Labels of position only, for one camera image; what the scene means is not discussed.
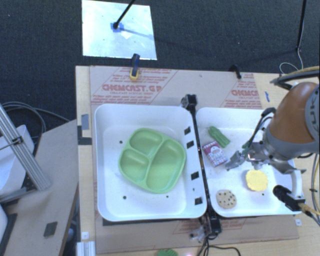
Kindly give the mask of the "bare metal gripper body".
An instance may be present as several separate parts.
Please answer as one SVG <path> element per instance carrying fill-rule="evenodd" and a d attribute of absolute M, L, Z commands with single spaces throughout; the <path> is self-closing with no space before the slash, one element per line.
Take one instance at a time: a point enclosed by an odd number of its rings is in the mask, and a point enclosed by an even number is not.
<path fill-rule="evenodd" d="M 260 141 L 250 145 L 246 161 L 251 163 L 255 170 L 260 170 L 263 165 L 269 165 L 274 159 L 274 156 L 265 149 L 265 144 Z"/>

